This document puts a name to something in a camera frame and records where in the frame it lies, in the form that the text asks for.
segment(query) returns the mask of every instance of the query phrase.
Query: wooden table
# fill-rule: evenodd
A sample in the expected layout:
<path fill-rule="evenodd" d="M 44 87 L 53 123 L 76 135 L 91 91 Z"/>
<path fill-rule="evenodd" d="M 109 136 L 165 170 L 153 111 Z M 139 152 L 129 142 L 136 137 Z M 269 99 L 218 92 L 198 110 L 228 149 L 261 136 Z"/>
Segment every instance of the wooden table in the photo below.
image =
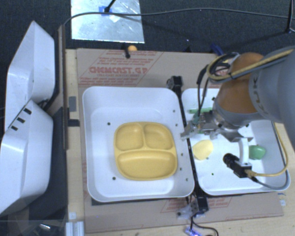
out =
<path fill-rule="evenodd" d="M 67 96 L 77 96 L 77 62 L 76 51 L 66 50 L 66 84 Z M 79 119 L 79 109 L 70 114 L 70 118 Z M 295 236 L 295 153 L 287 137 L 284 126 L 277 125 L 279 134 L 285 144 L 289 155 L 289 173 L 291 176 L 290 187 L 280 195 L 284 210 L 284 216 L 225 221 L 208 223 L 204 226 L 214 227 L 220 236 Z M 81 161 L 80 128 L 68 128 L 67 173 L 68 173 L 68 196 L 69 196 L 69 220 L 83 221 L 83 179 Z M 186 226 L 171 226 L 162 228 L 150 228 L 128 231 L 116 231 L 106 233 L 89 234 L 88 236 L 179 236 L 184 233 Z M 205 235 L 214 235 L 210 230 L 196 229 Z"/>

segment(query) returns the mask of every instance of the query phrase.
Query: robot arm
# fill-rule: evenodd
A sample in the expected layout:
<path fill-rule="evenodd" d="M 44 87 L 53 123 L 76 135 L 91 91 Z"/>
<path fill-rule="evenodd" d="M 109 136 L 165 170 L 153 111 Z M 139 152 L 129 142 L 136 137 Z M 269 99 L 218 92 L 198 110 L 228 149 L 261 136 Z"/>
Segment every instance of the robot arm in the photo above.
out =
<path fill-rule="evenodd" d="M 222 81 L 213 110 L 196 113 L 182 133 L 183 139 L 202 131 L 230 142 L 242 136 L 238 129 L 258 119 L 283 123 L 295 150 L 295 48 L 263 57 L 247 53 L 237 58 L 230 73 L 219 77 L 206 69 L 213 82 Z"/>

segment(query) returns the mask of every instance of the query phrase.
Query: silver metal sheet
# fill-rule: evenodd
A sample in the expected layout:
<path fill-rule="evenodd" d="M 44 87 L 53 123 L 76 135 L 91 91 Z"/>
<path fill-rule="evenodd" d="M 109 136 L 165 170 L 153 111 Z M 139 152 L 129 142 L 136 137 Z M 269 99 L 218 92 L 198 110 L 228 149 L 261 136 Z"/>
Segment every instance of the silver metal sheet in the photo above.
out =
<path fill-rule="evenodd" d="M 111 0 L 71 0 L 71 15 L 103 11 Z M 111 7 L 116 13 L 140 14 L 139 0 L 116 0 Z M 114 15 L 86 15 L 71 20 L 72 38 L 126 43 L 144 43 L 141 17 L 122 18 Z"/>

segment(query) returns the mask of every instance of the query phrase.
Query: orange ball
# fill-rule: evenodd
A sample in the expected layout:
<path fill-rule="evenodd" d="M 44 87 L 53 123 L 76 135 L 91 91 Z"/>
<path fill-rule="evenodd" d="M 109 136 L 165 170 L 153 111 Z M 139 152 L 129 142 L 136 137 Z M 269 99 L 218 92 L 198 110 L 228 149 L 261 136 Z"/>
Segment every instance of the orange ball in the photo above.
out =
<path fill-rule="evenodd" d="M 137 49 L 137 47 L 135 47 L 134 45 L 130 45 L 129 47 L 128 47 L 128 51 L 137 51 L 138 49 Z"/>

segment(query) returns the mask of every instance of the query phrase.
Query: yellow compartment tray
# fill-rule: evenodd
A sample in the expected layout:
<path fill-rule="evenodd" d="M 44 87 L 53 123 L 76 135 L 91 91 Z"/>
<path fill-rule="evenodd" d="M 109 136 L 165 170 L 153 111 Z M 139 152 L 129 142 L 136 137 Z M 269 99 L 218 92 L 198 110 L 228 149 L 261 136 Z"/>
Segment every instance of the yellow compartment tray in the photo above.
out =
<path fill-rule="evenodd" d="M 158 180 L 177 169 L 177 152 L 169 129 L 156 122 L 129 122 L 114 135 L 119 172 L 131 180 Z"/>

